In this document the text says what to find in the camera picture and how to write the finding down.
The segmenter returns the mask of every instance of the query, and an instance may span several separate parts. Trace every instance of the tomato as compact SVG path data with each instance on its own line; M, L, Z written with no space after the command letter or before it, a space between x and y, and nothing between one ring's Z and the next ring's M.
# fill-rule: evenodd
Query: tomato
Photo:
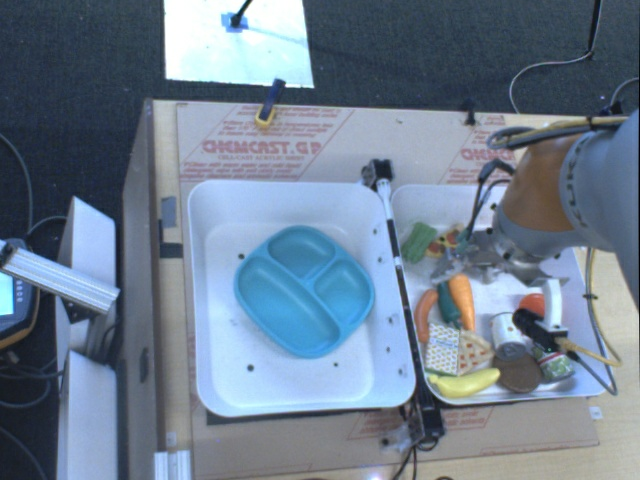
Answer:
M518 304L518 309L525 308L544 318L544 295L541 293L530 293L525 295Z

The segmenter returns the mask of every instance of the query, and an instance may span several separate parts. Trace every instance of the can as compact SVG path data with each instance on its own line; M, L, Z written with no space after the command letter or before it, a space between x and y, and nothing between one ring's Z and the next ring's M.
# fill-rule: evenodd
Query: can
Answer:
M545 351L536 345L531 353L542 370L542 375L547 383L566 379L575 373L571 359L562 352Z
M489 321L496 356L503 361L515 361L527 352L524 336L513 323L513 313L498 313Z

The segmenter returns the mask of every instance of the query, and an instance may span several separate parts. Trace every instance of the monitor screen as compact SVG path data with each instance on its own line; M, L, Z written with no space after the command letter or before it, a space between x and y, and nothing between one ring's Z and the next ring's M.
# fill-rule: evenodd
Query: monitor screen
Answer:
M0 272L0 317L13 313L13 278Z

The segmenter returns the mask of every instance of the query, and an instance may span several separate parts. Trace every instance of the black carpet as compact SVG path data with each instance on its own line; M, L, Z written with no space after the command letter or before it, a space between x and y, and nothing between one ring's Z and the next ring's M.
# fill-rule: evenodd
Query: black carpet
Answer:
M594 0L303 0L315 89L287 89L283 103L511 112L508 86L527 65L580 57ZM604 0L592 59L525 74L523 113L594 114L638 76L640 0ZM265 89L164 78L163 0L0 0L0 133L32 175L34 221L64 214L76 195L121 219L121 190L145 97L256 102ZM621 94L638 106L634 85ZM0 237L27 228L20 168L0 145ZM53 257L60 227L34 236ZM27 364L53 357L52 306L18 347ZM0 399L37 386L0 379ZM0 426L55 476L56 400L0 408ZM0 478L37 478L0 435Z

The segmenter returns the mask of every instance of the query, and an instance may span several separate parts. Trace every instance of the yellow banana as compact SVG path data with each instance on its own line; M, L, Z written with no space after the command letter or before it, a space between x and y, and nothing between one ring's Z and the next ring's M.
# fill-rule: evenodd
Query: yellow banana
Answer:
M437 386L440 393L447 398L463 398L487 389L495 384L499 378L500 370L485 368L461 377L429 375L429 382Z

